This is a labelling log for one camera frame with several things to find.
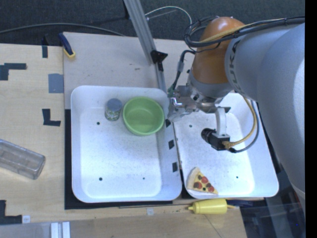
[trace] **green plate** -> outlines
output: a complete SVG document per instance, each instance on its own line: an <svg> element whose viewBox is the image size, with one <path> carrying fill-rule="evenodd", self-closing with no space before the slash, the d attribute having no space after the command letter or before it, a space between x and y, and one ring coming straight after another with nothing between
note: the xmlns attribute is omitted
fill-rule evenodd
<svg viewBox="0 0 317 238"><path fill-rule="evenodd" d="M162 128L164 111L160 104L151 98L135 97L124 105L123 120L133 134L147 136Z"/></svg>

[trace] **clear plastic container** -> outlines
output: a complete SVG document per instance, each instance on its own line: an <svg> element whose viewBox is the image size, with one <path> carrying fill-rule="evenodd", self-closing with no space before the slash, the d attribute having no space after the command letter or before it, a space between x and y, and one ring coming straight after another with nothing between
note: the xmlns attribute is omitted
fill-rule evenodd
<svg viewBox="0 0 317 238"><path fill-rule="evenodd" d="M0 139L0 167L22 176L37 179L45 156Z"/></svg>

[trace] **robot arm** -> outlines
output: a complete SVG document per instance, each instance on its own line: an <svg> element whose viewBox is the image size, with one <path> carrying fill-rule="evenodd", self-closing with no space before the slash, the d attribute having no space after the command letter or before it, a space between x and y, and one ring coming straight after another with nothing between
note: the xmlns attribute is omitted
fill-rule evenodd
<svg viewBox="0 0 317 238"><path fill-rule="evenodd" d="M221 122L230 107L219 112L218 105L232 90L257 102L274 151L305 210L305 18L244 25L218 17L209 19L199 42L191 41L203 22L193 24L185 36L187 45L197 50L187 84L170 89L169 119L202 111L216 114Z"/></svg>

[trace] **dark background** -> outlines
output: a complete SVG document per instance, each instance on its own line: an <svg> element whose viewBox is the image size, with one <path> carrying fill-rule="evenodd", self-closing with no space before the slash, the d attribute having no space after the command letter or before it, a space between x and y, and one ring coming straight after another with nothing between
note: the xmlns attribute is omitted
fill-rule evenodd
<svg viewBox="0 0 317 238"><path fill-rule="evenodd" d="M193 21L205 16L233 16L245 24L255 21L305 16L305 0L140 0L144 13L163 6L186 10ZM155 16L173 9L158 11ZM73 26L45 26L1 31L43 23L77 23L102 27L126 36L136 36L125 18L122 0L0 0L0 43L41 45L46 34L50 45L59 45L63 31L111 34ZM154 38L182 40L189 18L181 10L149 20Z"/></svg>

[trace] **toy pizza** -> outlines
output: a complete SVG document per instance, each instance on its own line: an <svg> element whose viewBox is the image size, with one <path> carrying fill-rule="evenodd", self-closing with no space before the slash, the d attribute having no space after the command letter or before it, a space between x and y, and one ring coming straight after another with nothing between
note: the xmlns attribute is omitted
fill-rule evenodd
<svg viewBox="0 0 317 238"><path fill-rule="evenodd" d="M187 179L187 188L218 195L218 191L214 188L214 186L212 186L208 178L200 171L198 167L195 167L193 170L191 170Z"/></svg>

